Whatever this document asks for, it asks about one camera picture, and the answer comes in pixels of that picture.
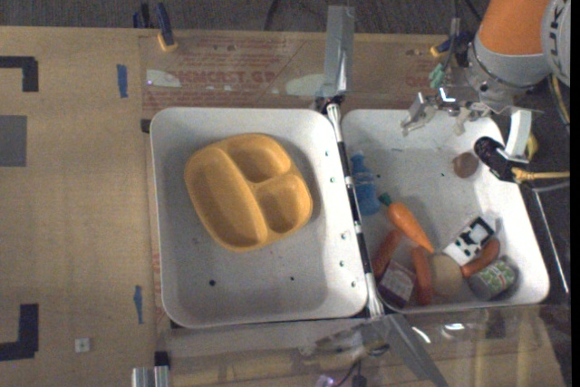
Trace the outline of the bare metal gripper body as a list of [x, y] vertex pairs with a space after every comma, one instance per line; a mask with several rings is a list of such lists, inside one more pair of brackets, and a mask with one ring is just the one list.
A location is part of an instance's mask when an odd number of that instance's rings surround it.
[[468, 118], [485, 118], [491, 109], [480, 101], [479, 94], [468, 85], [442, 85], [436, 93], [436, 103], [442, 110], [452, 115], [466, 115]]

